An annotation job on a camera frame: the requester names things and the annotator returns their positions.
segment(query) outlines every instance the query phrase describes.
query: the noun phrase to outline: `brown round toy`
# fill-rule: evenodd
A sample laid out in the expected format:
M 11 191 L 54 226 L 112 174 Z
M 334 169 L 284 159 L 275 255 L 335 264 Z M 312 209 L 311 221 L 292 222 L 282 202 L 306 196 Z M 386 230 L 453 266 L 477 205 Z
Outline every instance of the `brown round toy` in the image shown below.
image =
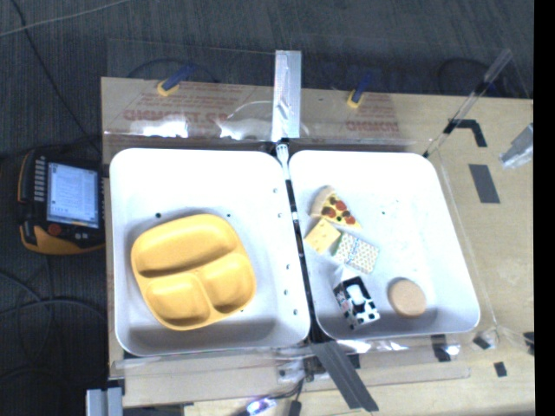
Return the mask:
M 413 281 L 399 279 L 389 286 L 389 303 L 398 315 L 418 317 L 426 311 L 426 296 Z

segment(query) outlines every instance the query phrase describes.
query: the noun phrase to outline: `blue clamp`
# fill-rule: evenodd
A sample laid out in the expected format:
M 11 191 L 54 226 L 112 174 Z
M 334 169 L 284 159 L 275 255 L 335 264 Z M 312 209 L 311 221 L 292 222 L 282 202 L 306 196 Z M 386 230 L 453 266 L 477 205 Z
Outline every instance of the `blue clamp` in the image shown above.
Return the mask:
M 188 64 L 181 67 L 177 70 L 177 72 L 158 84 L 158 94 L 163 95 L 164 97 L 173 94 L 179 89 L 180 82 L 187 80 L 196 70 L 197 65 Z
M 350 107 L 358 107 L 361 104 L 362 93 L 369 86 L 371 80 L 372 80 L 372 73 L 368 71 L 364 75 L 364 77 L 358 82 L 356 89 L 353 89 L 350 92 L 349 98 L 347 99 L 347 105 L 349 105 Z

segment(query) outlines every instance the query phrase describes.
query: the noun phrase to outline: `pizza slice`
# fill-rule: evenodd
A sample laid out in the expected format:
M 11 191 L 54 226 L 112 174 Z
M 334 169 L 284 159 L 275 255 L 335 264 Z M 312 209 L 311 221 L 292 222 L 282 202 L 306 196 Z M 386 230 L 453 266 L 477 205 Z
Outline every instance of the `pizza slice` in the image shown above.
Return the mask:
M 362 228 L 347 204 L 336 194 L 333 186 L 325 186 L 317 194 L 310 215 L 313 218 L 325 218 L 337 225 Z

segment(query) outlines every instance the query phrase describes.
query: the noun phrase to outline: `yellow divided dish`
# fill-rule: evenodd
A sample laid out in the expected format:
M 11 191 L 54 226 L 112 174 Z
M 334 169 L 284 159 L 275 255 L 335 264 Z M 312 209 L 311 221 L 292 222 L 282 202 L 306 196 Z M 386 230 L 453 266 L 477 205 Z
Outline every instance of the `yellow divided dish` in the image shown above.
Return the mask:
M 179 218 L 143 232 L 131 249 L 140 292 L 156 319 L 188 330 L 243 309 L 256 277 L 237 232 L 212 214 Z

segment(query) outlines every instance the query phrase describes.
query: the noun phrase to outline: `wooden table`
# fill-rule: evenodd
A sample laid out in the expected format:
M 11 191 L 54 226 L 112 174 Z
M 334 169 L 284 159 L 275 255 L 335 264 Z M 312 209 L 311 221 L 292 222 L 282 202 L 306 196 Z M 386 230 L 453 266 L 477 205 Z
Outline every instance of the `wooden table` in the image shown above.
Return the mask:
M 105 131 L 114 127 L 118 116 L 123 119 L 124 110 L 129 110 L 140 99 L 138 94 L 142 91 L 144 95 L 145 88 L 150 87 L 145 81 L 103 79 Z M 271 88 L 250 88 L 249 94 L 249 101 L 270 100 Z M 418 153 L 443 130 L 447 119 L 465 100 L 451 96 L 367 94 L 369 109 L 364 119 L 344 106 L 344 97 L 338 91 L 304 90 L 303 114 L 307 115 L 307 125 L 313 131 L 320 128 L 319 133 L 328 130 L 336 137 L 345 134 L 347 139 L 351 133 L 360 134 L 364 129 L 366 133 L 373 129 L 385 140 L 403 141 L 409 137 L 412 140 L 409 146 Z M 423 368 L 418 365 L 399 370 L 377 368 L 376 375 L 380 377 L 366 383 L 370 384 L 369 390 L 382 415 L 532 414 L 535 409 L 534 357 L 522 336 L 534 331 L 532 162 L 516 168 L 504 168 L 500 162 L 500 154 L 533 122 L 533 101 L 482 98 L 469 116 L 480 125 L 487 146 L 478 147 L 470 129 L 457 128 L 440 151 L 430 156 L 430 161 L 442 180 L 448 179 L 444 184 L 446 198 L 452 200 L 451 214 L 469 269 L 478 273 L 474 287 L 486 300 L 489 308 L 486 315 L 490 316 L 491 311 L 488 318 L 493 325 L 493 337 L 497 338 L 496 346 L 483 349 L 469 342 L 463 347 L 461 360 L 438 374 L 422 372 L 430 365 L 429 360 Z M 318 123 L 318 119 L 325 119 L 327 125 L 312 123 Z M 105 135 L 104 139 L 107 164 L 118 150 L 134 143 L 133 137 L 120 140 L 117 134 Z M 159 143 L 160 140 L 155 141 L 153 146 Z M 499 203 L 480 202 L 469 165 L 487 166 Z M 109 356 L 113 376 L 118 377 L 124 373 L 114 366 L 126 364 L 121 363 L 123 350 L 114 334 L 108 184 L 106 190 Z M 496 365 L 503 367 L 506 374 L 497 370 Z M 222 366 L 221 371 L 217 371 L 218 366 Z M 236 368 L 241 366 L 250 368 L 238 372 Z M 128 366 L 124 369 L 124 407 L 194 402 L 183 412 L 199 416 L 238 413 L 256 394 L 264 393 L 261 390 L 265 387 L 271 390 L 277 377 L 275 366 L 264 356 L 256 355 L 240 357 L 229 364 L 202 356 L 196 360 L 153 363 L 143 370 L 147 374 L 138 374 L 139 369 Z M 350 410 L 330 381 L 325 382 L 325 386 L 317 381 L 305 385 L 300 395 L 303 416 L 365 413 Z M 235 394 L 238 387 L 241 394 Z M 286 415 L 288 408 L 289 400 L 279 400 L 266 414 Z

